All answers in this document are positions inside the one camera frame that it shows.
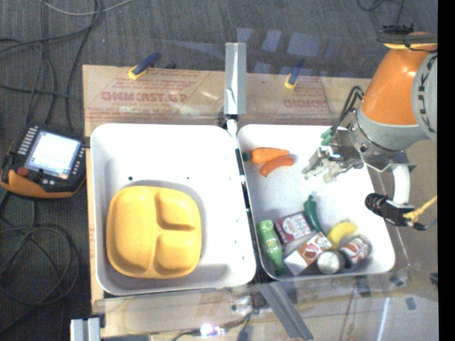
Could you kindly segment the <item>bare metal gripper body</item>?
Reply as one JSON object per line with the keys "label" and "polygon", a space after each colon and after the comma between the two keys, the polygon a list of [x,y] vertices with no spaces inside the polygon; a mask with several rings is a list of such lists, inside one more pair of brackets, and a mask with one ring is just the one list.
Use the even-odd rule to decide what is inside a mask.
{"label": "bare metal gripper body", "polygon": [[361,169],[364,162],[350,142],[349,134],[349,130],[339,127],[330,127],[325,130],[321,135],[321,143],[313,156],[325,158],[326,165],[329,162],[337,162],[346,171],[351,168]]}

